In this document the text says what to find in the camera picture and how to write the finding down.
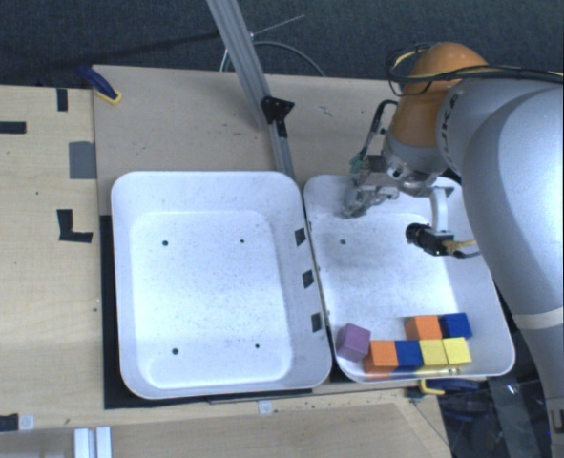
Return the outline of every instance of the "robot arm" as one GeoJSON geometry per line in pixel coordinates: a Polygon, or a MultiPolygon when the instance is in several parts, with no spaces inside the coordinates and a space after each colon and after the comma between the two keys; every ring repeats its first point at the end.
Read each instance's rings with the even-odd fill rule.
{"type": "MultiPolygon", "coordinates": [[[[487,73],[484,63],[468,48],[441,43],[423,54],[411,75],[458,68],[487,73]]],[[[358,196],[345,213],[362,215],[365,203],[393,198],[394,188],[427,195],[448,168],[462,178],[470,228],[532,353],[547,399],[553,455],[561,457],[563,85],[465,77],[405,86],[383,151],[362,161],[358,196]]]]}

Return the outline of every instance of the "orange block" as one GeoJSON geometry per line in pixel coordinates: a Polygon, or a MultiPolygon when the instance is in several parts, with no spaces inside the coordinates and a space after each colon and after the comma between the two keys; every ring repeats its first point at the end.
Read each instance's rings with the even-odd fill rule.
{"type": "Polygon", "coordinates": [[[443,332],[438,316],[414,316],[405,322],[405,333],[410,340],[442,340],[443,332]]]}
{"type": "Polygon", "coordinates": [[[368,354],[363,359],[365,373],[389,373],[398,367],[394,341],[371,341],[368,354]]]}

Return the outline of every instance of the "white tray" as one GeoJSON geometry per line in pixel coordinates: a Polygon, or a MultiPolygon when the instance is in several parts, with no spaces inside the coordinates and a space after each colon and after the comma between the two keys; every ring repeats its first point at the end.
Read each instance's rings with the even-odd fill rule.
{"type": "Polygon", "coordinates": [[[309,388],[332,358],[300,191],[275,172],[112,190],[123,380],[146,399],[309,388]]]}
{"type": "MultiPolygon", "coordinates": [[[[363,217],[345,219],[341,211],[351,185],[351,177],[313,177],[303,193],[333,338],[346,323],[354,323],[369,329],[371,340],[404,340],[403,323],[410,316],[466,312],[473,332],[468,341],[472,363],[463,366],[459,376],[509,371],[514,346],[483,259],[433,257],[407,244],[409,224],[432,224],[428,198],[401,194],[370,208],[363,217]]],[[[435,185],[454,187],[448,198],[449,229],[458,240],[473,239],[461,187],[446,178],[435,185]]],[[[359,383],[415,379],[393,373],[372,377],[365,374],[362,362],[341,357],[337,362],[345,375],[359,383]]],[[[445,375],[439,371],[424,376],[445,375]]]]}

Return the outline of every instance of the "foam block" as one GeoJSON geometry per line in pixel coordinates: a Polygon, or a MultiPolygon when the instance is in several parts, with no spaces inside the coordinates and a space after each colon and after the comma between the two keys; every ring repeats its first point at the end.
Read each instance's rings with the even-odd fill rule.
{"type": "Polygon", "coordinates": [[[362,361],[365,373],[390,373],[398,367],[394,341],[371,341],[362,361]]]}
{"type": "Polygon", "coordinates": [[[369,343],[370,331],[368,329],[348,323],[337,334],[337,355],[351,362],[359,362],[368,354],[369,343]]]}
{"type": "Polygon", "coordinates": [[[449,366],[460,366],[472,361],[465,338],[445,338],[443,347],[449,366]]]}
{"type": "Polygon", "coordinates": [[[424,359],[423,369],[441,369],[449,365],[443,340],[421,340],[419,347],[424,359]]]}
{"type": "Polygon", "coordinates": [[[438,316],[414,316],[405,322],[405,333],[410,340],[441,340],[443,333],[438,316]]]}
{"type": "Polygon", "coordinates": [[[418,341],[396,341],[398,371],[413,371],[424,365],[422,350],[418,341]]]}
{"type": "Polygon", "coordinates": [[[444,338],[469,339],[472,336],[469,318],[465,312],[445,314],[444,316],[440,316],[438,319],[441,324],[441,331],[443,332],[444,338]]]}

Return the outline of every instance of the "blue block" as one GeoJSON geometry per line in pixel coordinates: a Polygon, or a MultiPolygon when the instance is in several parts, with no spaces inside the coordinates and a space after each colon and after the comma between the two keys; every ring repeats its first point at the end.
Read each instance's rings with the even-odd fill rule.
{"type": "Polygon", "coordinates": [[[470,338],[472,329],[470,329],[469,318],[465,312],[457,314],[446,314],[439,316],[441,331],[444,338],[470,338]]]}
{"type": "Polygon", "coordinates": [[[398,368],[396,371],[412,371],[424,365],[419,341],[395,341],[398,368]]]}

